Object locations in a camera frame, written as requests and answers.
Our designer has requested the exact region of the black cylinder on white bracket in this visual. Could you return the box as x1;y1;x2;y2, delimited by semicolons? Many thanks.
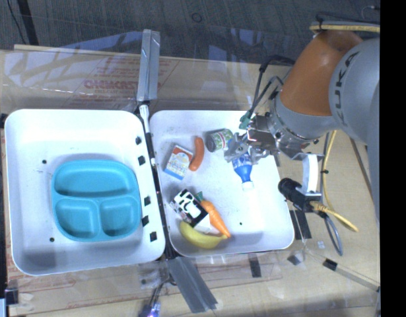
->
277;153;324;213

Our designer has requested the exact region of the blue divided plate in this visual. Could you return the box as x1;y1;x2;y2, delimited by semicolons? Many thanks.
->
50;159;143;243

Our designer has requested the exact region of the orange carrot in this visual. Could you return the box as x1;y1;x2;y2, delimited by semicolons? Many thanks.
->
194;192;232;239

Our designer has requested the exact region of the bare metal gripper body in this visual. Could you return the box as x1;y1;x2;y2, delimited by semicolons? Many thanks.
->
247;113;318;160

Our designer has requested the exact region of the orange sausage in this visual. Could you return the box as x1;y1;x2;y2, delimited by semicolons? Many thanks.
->
188;136;205;172

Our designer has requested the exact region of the white and orange carton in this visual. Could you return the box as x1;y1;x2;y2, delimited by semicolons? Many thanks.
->
162;144;193;181

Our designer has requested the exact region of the black and white carton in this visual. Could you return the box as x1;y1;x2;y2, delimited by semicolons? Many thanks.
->
169;189;212;234

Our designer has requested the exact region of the yellow banana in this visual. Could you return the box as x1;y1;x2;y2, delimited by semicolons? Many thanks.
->
179;221;229;250

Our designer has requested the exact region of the white plastic tray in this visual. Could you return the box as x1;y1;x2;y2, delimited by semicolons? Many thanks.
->
3;108;166;277
149;110;295;258

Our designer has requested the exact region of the green and white can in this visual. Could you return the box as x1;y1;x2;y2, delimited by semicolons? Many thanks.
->
206;128;235;153

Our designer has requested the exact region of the brown cardboard board, red print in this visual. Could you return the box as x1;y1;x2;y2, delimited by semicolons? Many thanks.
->
0;44;289;316

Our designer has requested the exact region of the blue and white bottle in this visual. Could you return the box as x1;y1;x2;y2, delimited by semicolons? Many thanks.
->
231;153;255;192

